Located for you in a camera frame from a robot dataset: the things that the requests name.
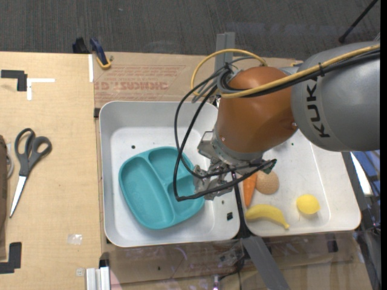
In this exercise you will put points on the brown cardboard board red print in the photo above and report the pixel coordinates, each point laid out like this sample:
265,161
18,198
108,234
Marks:
136,83

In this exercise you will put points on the orange carrot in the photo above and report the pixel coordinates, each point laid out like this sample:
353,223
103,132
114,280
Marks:
249,189

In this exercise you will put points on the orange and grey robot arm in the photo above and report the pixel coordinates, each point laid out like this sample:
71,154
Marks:
257,116

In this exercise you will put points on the black stand leg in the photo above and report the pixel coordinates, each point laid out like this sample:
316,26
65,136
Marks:
359,18

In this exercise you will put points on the yellow banana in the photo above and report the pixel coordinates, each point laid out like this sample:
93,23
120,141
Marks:
266,212

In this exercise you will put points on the teal divided plate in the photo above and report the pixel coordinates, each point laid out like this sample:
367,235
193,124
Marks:
145,189

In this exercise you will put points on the tan round bread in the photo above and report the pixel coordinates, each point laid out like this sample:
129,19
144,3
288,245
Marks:
268,183

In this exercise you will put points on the yellow lemon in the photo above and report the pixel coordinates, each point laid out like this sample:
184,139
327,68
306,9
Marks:
307,204

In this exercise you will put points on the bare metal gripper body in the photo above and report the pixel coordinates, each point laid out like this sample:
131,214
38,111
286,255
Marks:
211,184

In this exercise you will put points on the white plastic tray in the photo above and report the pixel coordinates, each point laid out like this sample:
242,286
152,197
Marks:
311,168
151,122

